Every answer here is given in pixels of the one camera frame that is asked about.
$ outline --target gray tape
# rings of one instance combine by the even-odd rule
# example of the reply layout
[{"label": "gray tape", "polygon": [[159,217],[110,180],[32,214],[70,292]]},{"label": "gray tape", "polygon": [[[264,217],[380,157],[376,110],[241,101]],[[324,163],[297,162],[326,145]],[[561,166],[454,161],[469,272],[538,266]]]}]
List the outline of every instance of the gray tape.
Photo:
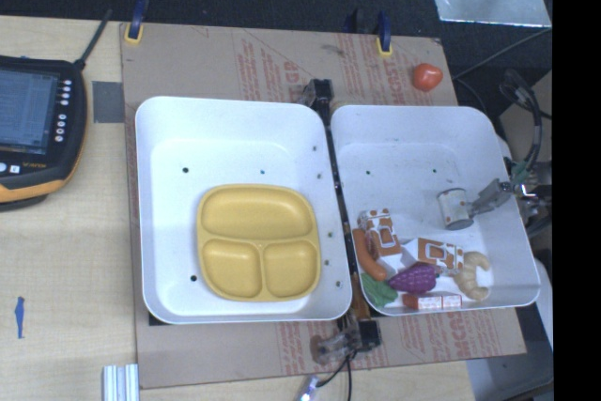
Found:
[{"label": "gray tape", "polygon": [[123,84],[92,81],[94,123],[123,122]]}]

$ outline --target white plastic tray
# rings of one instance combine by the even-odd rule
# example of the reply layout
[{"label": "white plastic tray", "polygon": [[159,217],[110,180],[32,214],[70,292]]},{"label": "white plastic tray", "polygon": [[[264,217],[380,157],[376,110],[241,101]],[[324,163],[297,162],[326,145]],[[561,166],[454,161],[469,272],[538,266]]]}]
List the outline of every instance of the white plastic tray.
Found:
[{"label": "white plastic tray", "polygon": [[[342,316],[352,291],[323,123],[299,104],[155,97],[135,117],[146,307],[172,324],[325,320]],[[209,189],[279,185],[316,214],[321,274],[293,301],[231,301],[206,285],[195,216]]]},{"label": "white plastic tray", "polygon": [[[493,179],[508,180],[498,137],[480,111],[347,105],[334,112],[331,132],[352,228],[362,210],[388,208],[401,239],[440,240],[485,254],[491,269],[478,269],[477,280],[490,294],[484,301],[463,296],[462,310],[536,300],[541,282],[513,196],[458,231],[445,229],[440,214],[438,193],[463,188],[473,202]],[[400,265],[400,255],[386,261]],[[438,278],[436,290],[459,292],[448,276]],[[400,297],[375,309],[387,316],[419,313]]]}]

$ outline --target red tomato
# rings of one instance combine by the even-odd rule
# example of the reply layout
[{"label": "red tomato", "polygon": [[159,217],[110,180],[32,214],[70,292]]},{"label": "red tomato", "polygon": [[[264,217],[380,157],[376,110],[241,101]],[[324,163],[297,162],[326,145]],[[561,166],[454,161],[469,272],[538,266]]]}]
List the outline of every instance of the red tomato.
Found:
[{"label": "red tomato", "polygon": [[413,71],[413,86],[423,92],[428,92],[440,84],[442,70],[432,64],[420,64]]}]

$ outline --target blue and yellow clamp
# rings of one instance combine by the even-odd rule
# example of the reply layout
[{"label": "blue and yellow clamp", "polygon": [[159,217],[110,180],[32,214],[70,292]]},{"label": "blue and yellow clamp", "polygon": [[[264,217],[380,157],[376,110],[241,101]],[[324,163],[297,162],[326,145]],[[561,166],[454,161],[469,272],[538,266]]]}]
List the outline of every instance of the blue and yellow clamp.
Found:
[{"label": "blue and yellow clamp", "polygon": [[393,54],[393,46],[391,44],[391,21],[388,16],[381,10],[378,14],[378,37],[376,38],[378,53],[384,57]]},{"label": "blue and yellow clamp", "polygon": [[124,36],[125,40],[130,44],[139,44],[140,40],[142,40],[142,33],[144,32],[142,22],[146,17],[149,2],[150,0],[135,0],[133,16],[131,17],[131,22],[127,24]]}]

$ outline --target purple object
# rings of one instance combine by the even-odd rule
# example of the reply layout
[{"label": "purple object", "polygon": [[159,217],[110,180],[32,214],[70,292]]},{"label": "purple object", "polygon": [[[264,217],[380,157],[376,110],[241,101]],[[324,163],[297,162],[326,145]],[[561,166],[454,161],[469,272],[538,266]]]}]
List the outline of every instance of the purple object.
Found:
[{"label": "purple object", "polygon": [[388,280],[388,285],[397,291],[422,294],[434,289],[436,285],[436,270],[430,264],[418,262],[410,268],[397,272]]}]

